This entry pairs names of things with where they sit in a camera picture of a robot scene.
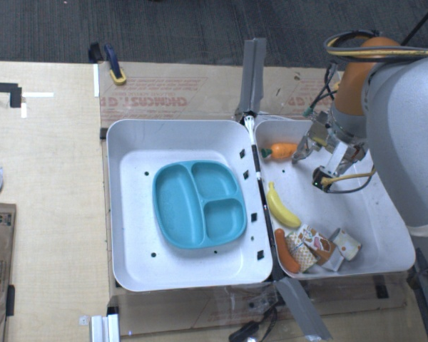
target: white tray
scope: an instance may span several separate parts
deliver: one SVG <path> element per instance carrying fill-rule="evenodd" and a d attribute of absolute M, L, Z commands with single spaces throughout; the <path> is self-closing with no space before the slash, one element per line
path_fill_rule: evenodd
<path fill-rule="evenodd" d="M 269 277 L 270 244 L 243 126 L 231 120 L 120 120 L 108 129 L 106 142 L 113 272 L 121 286 L 154 291 L 254 284 Z M 161 234 L 153 208 L 153 176 L 165 165 L 186 160 L 214 160 L 233 171 L 248 217 L 246 230 L 235 241 L 179 249 Z"/>
<path fill-rule="evenodd" d="M 273 143 L 298 143 L 309 129 L 309 120 L 264 120 L 255 127 L 258 148 Z M 406 225 L 386 193 L 379 175 L 359 192 L 347 195 L 326 194 L 312 185 L 312 172 L 326 165 L 330 154 L 325 149 L 313 152 L 308 158 L 292 165 L 290 159 L 271 160 L 260 156 L 260 166 L 265 191 L 273 181 L 282 202 L 303 223 L 329 237 L 336 228 L 343 228 L 362 244 L 352 261 L 343 261 L 337 272 L 318 265 L 304 274 L 291 274 L 296 279 L 320 279 L 335 276 L 376 274 L 408 270 L 414 264 L 415 250 Z M 371 170 L 372 161 L 367 156 L 351 167 L 347 174 Z M 340 190 L 359 187 L 365 178 L 336 183 Z M 291 229 L 272 217 L 274 228 Z"/>

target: wooden table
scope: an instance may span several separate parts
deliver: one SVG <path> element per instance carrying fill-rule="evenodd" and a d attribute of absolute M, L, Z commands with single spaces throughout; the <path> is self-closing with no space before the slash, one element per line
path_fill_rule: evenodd
<path fill-rule="evenodd" d="M 216 70 L 222 75 L 222 68 L 210 68 L 213 74 Z M 17 206 L 11 273 L 16 300 L 5 340 L 88 341 L 82 317 L 105 315 L 109 300 L 101 108 L 93 66 L 0 62 L 0 82 L 18 83 L 27 93 L 53 93 L 52 98 L 26 98 L 26 118 L 0 93 L 0 202 Z M 425 341 L 414 294 L 409 288 L 405 292 L 402 308 L 331 315 L 324 321 L 336 341 Z M 133 340 L 226 341 L 236 329 Z M 306 341 L 294 321 L 279 322 L 268 340 Z"/>

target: black carpet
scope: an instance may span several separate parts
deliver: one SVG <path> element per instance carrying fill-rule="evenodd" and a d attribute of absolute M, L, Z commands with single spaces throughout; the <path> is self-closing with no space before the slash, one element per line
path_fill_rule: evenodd
<path fill-rule="evenodd" d="M 91 43 L 120 61 L 243 64 L 267 39 L 266 66 L 326 67 L 322 43 L 352 29 L 401 42 L 428 0 L 0 0 L 0 61 L 88 63 Z M 428 46 L 428 21 L 409 42 Z"/>

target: yellow banana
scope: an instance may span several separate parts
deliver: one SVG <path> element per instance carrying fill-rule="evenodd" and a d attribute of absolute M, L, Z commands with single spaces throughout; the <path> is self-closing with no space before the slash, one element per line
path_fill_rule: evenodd
<path fill-rule="evenodd" d="M 268 187 L 266 200 L 273 217 L 287 227 L 298 228 L 301 225 L 300 219 L 282 203 L 279 194 L 274 188 L 274 182 L 269 182 Z"/>

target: blue plate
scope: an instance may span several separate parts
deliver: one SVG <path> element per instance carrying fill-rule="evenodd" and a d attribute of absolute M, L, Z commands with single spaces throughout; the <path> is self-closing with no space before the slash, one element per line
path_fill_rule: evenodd
<path fill-rule="evenodd" d="M 184 161 L 162 167 L 153 180 L 153 203 L 163 236 L 180 248 L 218 246 L 245 231 L 241 188 L 220 162 Z"/>

